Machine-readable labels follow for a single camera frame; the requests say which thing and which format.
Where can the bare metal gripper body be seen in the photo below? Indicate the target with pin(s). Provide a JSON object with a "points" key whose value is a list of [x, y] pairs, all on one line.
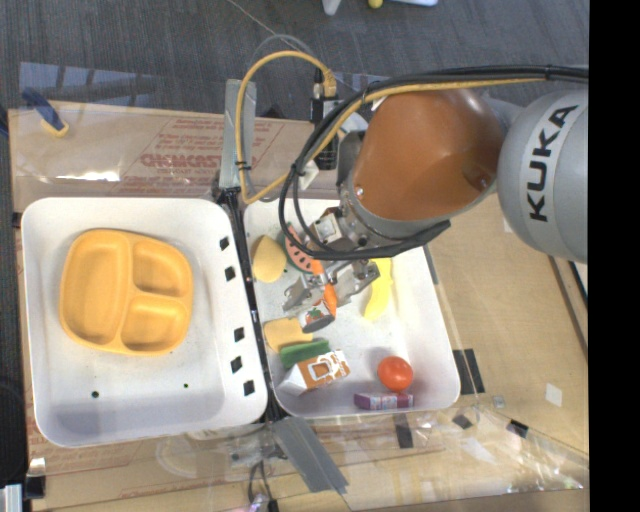
{"points": [[327, 227]]}

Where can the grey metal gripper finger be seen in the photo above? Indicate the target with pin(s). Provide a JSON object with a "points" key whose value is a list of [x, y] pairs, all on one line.
{"points": [[361, 278], [300, 296]]}

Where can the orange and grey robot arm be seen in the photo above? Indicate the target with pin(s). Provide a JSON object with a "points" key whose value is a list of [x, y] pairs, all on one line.
{"points": [[430, 150]]}

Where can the yellow banana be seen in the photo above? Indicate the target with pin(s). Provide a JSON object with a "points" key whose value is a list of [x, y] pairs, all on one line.
{"points": [[378, 296]]}

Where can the white can with orange print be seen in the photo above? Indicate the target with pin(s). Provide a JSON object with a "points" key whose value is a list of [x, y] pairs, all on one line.
{"points": [[316, 318]]}

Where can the orange carrot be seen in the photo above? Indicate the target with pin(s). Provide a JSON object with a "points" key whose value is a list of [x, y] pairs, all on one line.
{"points": [[330, 296]]}

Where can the red green watermelon slice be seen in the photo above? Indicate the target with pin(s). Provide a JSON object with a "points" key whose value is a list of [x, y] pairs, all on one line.
{"points": [[298, 256]]}

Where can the tan bread slice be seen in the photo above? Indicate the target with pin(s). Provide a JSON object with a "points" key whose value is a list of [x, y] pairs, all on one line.
{"points": [[280, 331]]}

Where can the yellow toy lemon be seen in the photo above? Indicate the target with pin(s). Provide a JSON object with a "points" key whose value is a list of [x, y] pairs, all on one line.
{"points": [[267, 260]]}

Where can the green rectangular block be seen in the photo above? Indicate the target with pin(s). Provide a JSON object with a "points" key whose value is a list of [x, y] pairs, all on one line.
{"points": [[302, 351]]}

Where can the white plastic tray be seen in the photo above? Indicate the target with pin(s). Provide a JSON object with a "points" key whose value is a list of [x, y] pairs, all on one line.
{"points": [[360, 345], [150, 390]]}

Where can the white and orange carton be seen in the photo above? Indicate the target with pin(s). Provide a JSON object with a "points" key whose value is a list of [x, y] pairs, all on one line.
{"points": [[315, 372]]}

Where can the orange red tomato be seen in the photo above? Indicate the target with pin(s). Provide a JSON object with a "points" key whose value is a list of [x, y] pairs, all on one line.
{"points": [[395, 374]]}

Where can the purple and pink packet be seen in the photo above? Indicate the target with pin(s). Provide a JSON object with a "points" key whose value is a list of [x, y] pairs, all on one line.
{"points": [[382, 400]]}

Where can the brown cardboard board red print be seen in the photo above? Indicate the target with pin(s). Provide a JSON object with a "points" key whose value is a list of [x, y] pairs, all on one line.
{"points": [[190, 145]]}

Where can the orange divided plate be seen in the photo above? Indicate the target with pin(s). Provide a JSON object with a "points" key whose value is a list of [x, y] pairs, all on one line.
{"points": [[100, 290]]}

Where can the black cylinder on white bracket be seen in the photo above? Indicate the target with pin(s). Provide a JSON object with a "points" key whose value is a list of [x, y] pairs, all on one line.
{"points": [[326, 142]]}

